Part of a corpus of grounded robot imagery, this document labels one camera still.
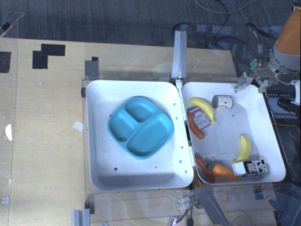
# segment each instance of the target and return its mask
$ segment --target cable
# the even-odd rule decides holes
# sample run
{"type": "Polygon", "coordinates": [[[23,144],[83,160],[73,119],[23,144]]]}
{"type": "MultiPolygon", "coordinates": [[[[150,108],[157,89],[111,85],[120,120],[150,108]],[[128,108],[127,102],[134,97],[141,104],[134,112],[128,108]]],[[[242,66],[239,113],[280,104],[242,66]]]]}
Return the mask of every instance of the cable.
{"type": "Polygon", "coordinates": [[[219,42],[222,39],[234,39],[234,40],[237,40],[237,41],[239,41],[239,42],[246,45],[246,43],[244,41],[242,41],[240,38],[235,37],[235,36],[231,36],[231,35],[226,35],[226,36],[219,37],[215,42],[219,42]]]}
{"type": "Polygon", "coordinates": [[[187,220],[187,226],[193,226],[194,225],[194,221],[192,219],[192,211],[193,211],[193,207],[191,208],[191,211],[190,211],[190,218],[187,220]]]}
{"type": "Polygon", "coordinates": [[[245,4],[244,6],[238,8],[238,9],[236,9],[236,10],[234,10],[234,11],[231,11],[231,12],[228,12],[228,11],[227,11],[227,12],[216,12],[216,11],[212,11],[212,10],[207,9],[207,8],[203,7],[202,5],[200,5],[199,2],[198,2],[198,0],[195,0],[195,1],[196,1],[197,5],[198,5],[199,7],[201,7],[202,9],[204,9],[204,10],[206,10],[206,11],[208,11],[208,12],[216,13],[216,14],[232,14],[232,13],[239,12],[239,11],[242,10],[243,8],[249,6],[251,3],[254,3],[254,2],[259,1],[259,0],[253,0],[253,1],[250,1],[250,2],[248,2],[247,4],[245,4]]]}
{"type": "Polygon", "coordinates": [[[177,219],[177,222],[176,222],[176,223],[181,222],[181,220],[189,213],[189,211],[190,211],[194,206],[198,206],[198,205],[201,205],[201,204],[199,203],[199,201],[197,201],[195,204],[193,204],[193,205],[191,205],[189,208],[187,208],[187,210],[184,212],[184,214],[183,214],[181,217],[179,217],[179,218],[177,219]]]}
{"type": "Polygon", "coordinates": [[[245,217],[247,218],[248,222],[249,222],[251,225],[256,226],[256,224],[254,223],[254,221],[253,221],[253,219],[250,217],[250,215],[248,215],[248,214],[247,214],[245,211],[243,211],[243,210],[240,210],[240,211],[243,212],[244,215],[239,215],[239,216],[237,216],[235,219],[232,220],[232,222],[235,222],[236,220],[238,220],[238,219],[242,218],[243,216],[245,216],[245,217]]]}
{"type": "Polygon", "coordinates": [[[272,123],[272,125],[281,126],[281,127],[297,127],[296,125],[286,125],[286,124],[278,124],[278,123],[272,123]]]}
{"type": "Polygon", "coordinates": [[[258,55],[257,55],[257,58],[256,58],[256,60],[257,60],[256,63],[258,63],[260,61],[260,59],[261,59],[261,56],[262,56],[262,43],[261,43],[261,39],[260,39],[260,36],[259,36],[259,33],[258,33],[258,29],[252,23],[247,23],[246,26],[247,27],[251,27],[251,29],[253,31],[253,34],[254,34],[255,38],[257,39],[258,55]]]}
{"type": "Polygon", "coordinates": [[[222,6],[224,7],[224,9],[226,10],[226,19],[225,19],[225,22],[222,24],[222,26],[220,27],[219,31],[216,33],[216,35],[214,36],[213,38],[213,42],[217,42],[216,41],[216,37],[220,34],[222,28],[226,25],[227,21],[228,21],[228,18],[229,18],[229,14],[228,14],[228,10],[227,10],[227,7],[226,5],[221,1],[221,0],[216,0],[217,2],[219,2],[220,4],[222,4],[222,6]]]}
{"type": "MultiPolygon", "coordinates": [[[[171,31],[171,38],[172,38],[173,44],[174,44],[174,32],[175,32],[176,28],[177,28],[178,26],[180,26],[180,25],[186,25],[186,26],[189,26],[189,27],[191,27],[191,28],[193,28],[193,29],[195,29],[195,30],[196,30],[197,27],[198,27],[198,24],[197,24],[197,23],[194,23],[194,22],[182,22],[182,23],[176,24],[176,25],[173,27],[172,31],[171,31]]],[[[212,43],[212,41],[208,41],[202,32],[199,32],[198,34],[202,37],[201,42],[204,43],[204,48],[207,48],[207,47],[208,47],[207,44],[208,44],[208,43],[212,43]]]]}

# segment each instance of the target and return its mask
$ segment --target blue plastic plate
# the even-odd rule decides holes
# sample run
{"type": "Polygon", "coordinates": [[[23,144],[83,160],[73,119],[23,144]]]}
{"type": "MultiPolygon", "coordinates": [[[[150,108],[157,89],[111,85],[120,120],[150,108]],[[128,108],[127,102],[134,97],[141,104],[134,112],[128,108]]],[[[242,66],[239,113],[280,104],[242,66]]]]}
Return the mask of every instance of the blue plastic plate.
{"type": "Polygon", "coordinates": [[[134,97],[109,118],[108,130],[130,155],[146,159],[155,154],[174,133],[171,119],[144,97],[134,97]]]}

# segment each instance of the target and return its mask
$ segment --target white tray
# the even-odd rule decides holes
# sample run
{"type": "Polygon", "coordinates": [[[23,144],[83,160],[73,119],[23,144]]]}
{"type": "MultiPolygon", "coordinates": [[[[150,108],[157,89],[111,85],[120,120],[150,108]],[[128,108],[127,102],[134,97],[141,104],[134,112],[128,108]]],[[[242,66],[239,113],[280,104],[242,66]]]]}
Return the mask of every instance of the white tray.
{"type": "Polygon", "coordinates": [[[93,81],[87,86],[90,177],[100,190],[185,187],[193,168],[177,88],[167,82],[93,81]],[[172,119],[174,134],[152,157],[129,155],[110,136],[107,123],[120,105],[143,96],[172,119]]]}
{"type": "Polygon", "coordinates": [[[243,134],[252,145],[248,160],[264,159],[268,173],[241,178],[239,181],[217,178],[216,182],[210,183],[198,168],[199,177],[212,185],[282,181],[285,177],[285,165],[263,95],[258,93],[255,86],[248,86],[235,94],[234,86],[235,84],[207,82],[189,82],[183,86],[183,99],[187,109],[193,107],[188,102],[192,97],[203,98],[209,103],[214,95],[228,95],[233,98],[233,107],[230,110],[214,110],[215,123],[203,129],[203,140],[190,132],[193,150],[206,162],[219,163],[232,169],[232,161],[240,152],[240,135],[243,134]]]}

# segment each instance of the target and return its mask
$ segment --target toy carrot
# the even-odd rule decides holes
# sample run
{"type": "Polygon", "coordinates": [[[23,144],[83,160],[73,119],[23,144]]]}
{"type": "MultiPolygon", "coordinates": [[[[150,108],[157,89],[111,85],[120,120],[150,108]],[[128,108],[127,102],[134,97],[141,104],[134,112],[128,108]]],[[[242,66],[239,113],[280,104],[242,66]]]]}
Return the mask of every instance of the toy carrot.
{"type": "Polygon", "coordinates": [[[215,174],[213,173],[213,171],[211,169],[207,169],[206,168],[206,162],[200,157],[200,156],[195,156],[196,157],[196,163],[197,165],[199,165],[199,167],[203,170],[203,172],[206,174],[208,180],[210,182],[215,182],[215,174]]]}
{"type": "Polygon", "coordinates": [[[234,172],[231,171],[230,169],[220,165],[220,164],[211,164],[211,163],[207,163],[206,164],[206,168],[208,170],[212,169],[212,172],[217,175],[217,176],[220,176],[220,177],[223,177],[223,178],[230,178],[230,179],[234,179],[234,180],[239,180],[240,177],[238,176],[235,176],[234,175],[234,172]]]}

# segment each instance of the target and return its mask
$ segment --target black square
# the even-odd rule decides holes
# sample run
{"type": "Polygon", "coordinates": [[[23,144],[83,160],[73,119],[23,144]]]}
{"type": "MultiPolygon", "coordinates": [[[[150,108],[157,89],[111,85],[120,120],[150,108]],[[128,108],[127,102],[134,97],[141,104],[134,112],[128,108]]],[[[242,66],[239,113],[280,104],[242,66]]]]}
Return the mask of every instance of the black square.
{"type": "Polygon", "coordinates": [[[11,52],[0,52],[0,73],[8,73],[10,68],[11,52]]]}
{"type": "Polygon", "coordinates": [[[32,68],[33,69],[47,69],[48,56],[42,55],[41,51],[32,52],[32,68]]]}
{"type": "Polygon", "coordinates": [[[98,61],[85,61],[85,79],[90,81],[99,79],[98,61]]]}
{"type": "Polygon", "coordinates": [[[47,56],[65,56],[65,45],[59,44],[42,44],[42,55],[47,56]]]}
{"type": "Polygon", "coordinates": [[[3,28],[4,31],[6,31],[7,29],[9,29],[9,27],[10,27],[10,23],[9,22],[7,22],[4,25],[2,25],[2,28],[3,28]]]}
{"type": "Polygon", "coordinates": [[[256,187],[254,193],[256,200],[263,200],[264,197],[261,186],[256,187]]]}

